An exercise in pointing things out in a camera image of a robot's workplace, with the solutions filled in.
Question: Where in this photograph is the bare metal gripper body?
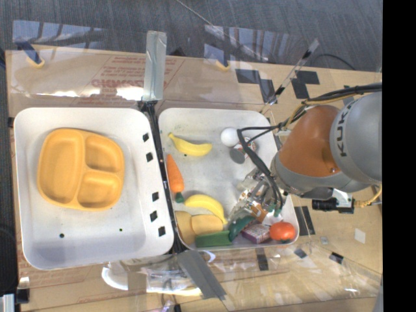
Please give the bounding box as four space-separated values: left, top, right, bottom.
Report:
236 168 278 215

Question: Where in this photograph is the dark green cucumber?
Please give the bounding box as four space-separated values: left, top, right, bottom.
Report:
227 215 256 242

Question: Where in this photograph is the pink carton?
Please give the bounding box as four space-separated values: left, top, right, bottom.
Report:
240 223 272 244

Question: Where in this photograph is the yellow banana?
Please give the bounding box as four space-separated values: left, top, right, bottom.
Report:
168 132 213 157
184 194 229 226

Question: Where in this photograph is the tan bread slice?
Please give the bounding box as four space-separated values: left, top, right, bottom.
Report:
174 210 196 245
190 214 225 237

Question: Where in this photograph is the red and white can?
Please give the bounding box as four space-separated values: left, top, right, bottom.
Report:
229 136 258 165

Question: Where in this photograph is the green block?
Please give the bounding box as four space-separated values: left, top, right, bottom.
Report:
194 230 233 249

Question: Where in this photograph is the white plastic tray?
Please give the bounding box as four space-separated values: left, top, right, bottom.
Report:
157 107 300 252
13 107 175 270

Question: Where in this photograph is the orange tomato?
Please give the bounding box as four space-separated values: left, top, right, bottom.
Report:
268 221 297 244

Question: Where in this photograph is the white ball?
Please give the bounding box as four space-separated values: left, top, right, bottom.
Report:
220 127 241 148

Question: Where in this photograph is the orange carrot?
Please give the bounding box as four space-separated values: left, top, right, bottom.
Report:
166 153 186 204

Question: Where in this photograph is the orange divided plate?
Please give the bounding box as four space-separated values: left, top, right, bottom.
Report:
36 127 126 212

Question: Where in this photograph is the brown cardboard board red print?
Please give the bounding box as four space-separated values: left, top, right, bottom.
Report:
5 45 384 312

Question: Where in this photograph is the black cylinder on white bracket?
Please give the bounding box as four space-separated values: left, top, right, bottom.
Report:
311 188 356 215

